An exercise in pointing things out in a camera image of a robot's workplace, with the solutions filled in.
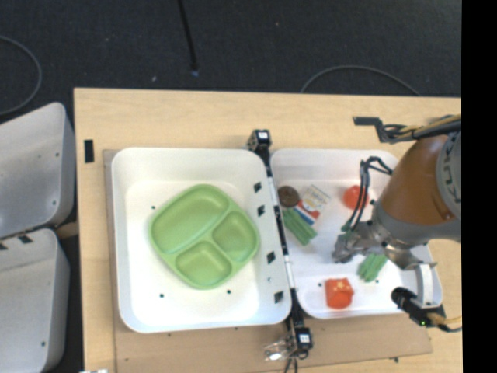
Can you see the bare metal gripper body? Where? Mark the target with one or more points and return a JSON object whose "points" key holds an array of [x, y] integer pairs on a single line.
{"points": [[369, 239]]}

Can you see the brown doughnut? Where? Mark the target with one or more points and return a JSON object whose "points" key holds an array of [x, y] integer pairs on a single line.
{"points": [[288, 196]]}

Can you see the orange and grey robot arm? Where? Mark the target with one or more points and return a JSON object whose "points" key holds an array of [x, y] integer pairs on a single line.
{"points": [[411, 185]]}

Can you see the orange red packet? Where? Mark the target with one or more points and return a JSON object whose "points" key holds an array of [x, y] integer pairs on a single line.
{"points": [[338, 293]]}

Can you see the red tomato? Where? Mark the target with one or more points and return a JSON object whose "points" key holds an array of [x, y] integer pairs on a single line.
{"points": [[352, 196]]}

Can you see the green bean bundle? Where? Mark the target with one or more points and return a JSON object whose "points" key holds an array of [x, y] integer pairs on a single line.
{"points": [[299, 225], [370, 267]]}

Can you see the black cylinder on white bracket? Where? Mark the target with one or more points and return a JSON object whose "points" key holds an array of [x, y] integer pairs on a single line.
{"points": [[424, 282]]}

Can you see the green divided plate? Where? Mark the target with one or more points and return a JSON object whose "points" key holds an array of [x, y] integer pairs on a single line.
{"points": [[194, 224]]}

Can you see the white plastic tray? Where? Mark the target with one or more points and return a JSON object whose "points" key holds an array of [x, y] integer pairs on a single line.
{"points": [[140, 286], [330, 259]]}

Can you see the white blue red carton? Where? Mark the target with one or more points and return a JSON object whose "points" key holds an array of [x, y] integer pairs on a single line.
{"points": [[315, 202]]}

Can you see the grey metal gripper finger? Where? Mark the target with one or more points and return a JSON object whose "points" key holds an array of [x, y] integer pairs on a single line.
{"points": [[341, 245], [347, 257]]}

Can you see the thin black and white rod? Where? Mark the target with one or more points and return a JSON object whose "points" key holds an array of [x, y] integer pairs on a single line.
{"points": [[280, 227]]}

